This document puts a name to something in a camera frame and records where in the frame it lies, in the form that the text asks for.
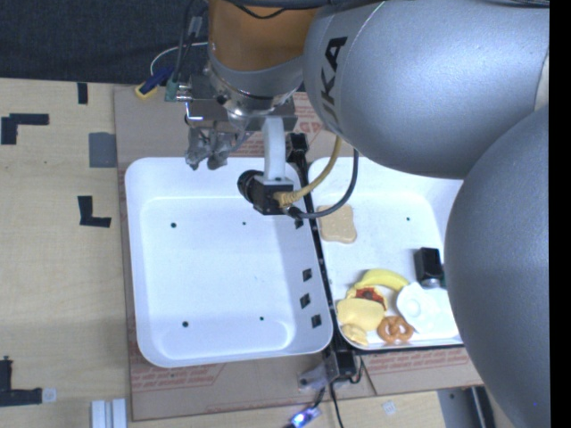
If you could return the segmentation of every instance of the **yellow banana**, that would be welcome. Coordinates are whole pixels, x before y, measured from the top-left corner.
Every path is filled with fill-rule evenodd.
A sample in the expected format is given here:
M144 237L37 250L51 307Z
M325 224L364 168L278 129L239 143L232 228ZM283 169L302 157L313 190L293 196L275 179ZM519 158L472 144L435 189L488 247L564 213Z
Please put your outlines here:
M356 283L353 287L355 289L362 289L363 287L369 287L371 285L383 285L390 289L399 292L402 287L408 285L409 280L401 276L390 269L370 269L367 271L361 280Z

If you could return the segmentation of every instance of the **wooden table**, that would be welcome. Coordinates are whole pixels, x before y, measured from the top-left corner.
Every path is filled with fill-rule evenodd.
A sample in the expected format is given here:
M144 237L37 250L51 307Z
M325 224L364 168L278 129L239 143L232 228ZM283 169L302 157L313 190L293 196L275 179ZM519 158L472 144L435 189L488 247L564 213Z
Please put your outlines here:
M55 388L55 403L0 407L0 426L88 427L90 402L129 399L117 170L89 167L88 135L114 133L112 85L0 79L0 116L48 113L0 145L0 356L14 389ZM109 228L80 226L78 196L94 199ZM396 413L386 414L392 401ZM341 401L347 428L443 428L435 391ZM154 422L151 427L284 426L301 407ZM337 426L333 405L314 428Z

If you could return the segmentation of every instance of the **white plate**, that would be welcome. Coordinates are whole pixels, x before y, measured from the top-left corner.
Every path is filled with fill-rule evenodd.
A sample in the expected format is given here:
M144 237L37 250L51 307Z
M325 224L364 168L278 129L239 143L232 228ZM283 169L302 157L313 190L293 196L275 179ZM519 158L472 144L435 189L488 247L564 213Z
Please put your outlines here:
M310 229L255 211L236 187L247 169L263 159L192 171L150 158L127 170L137 342L157 366L313 353L331 340Z
M326 164L327 159L316 160L310 166L310 179L317 177ZM315 208L336 203L345 193L351 173L352 158L340 158L312 193ZM414 252L421 247L439 249L444 260L446 223L461 184L459 180L401 173L361 157L357 185L348 202L353 209L357 239L350 244L321 239L334 302L343 299L371 268L391 269L416 281ZM388 297L386 315L398 314L395 293L378 288ZM441 291L432 294L442 297ZM352 344L363 350L392 350L462 341L457 334L414 333L409 342L388 345L376 332L369 332L368 346Z

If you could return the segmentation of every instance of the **tan cable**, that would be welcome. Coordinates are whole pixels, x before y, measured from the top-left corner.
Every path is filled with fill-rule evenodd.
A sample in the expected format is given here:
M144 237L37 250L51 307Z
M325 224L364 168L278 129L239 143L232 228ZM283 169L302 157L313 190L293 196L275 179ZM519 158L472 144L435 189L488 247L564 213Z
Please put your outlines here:
M280 208L287 208L291 206L293 203L297 202L309 192L311 192L315 187L317 187L323 180L329 175L331 170L333 169L335 162L339 158L339 152L341 151L341 145L343 143L343 139L340 136L337 136L335 139L335 146L333 148L333 152L331 153L331 157L329 158L329 162L323 168L323 171L317 176L311 183L307 184L304 188L300 190L296 190L293 192L275 192L274 193L274 200L277 201Z

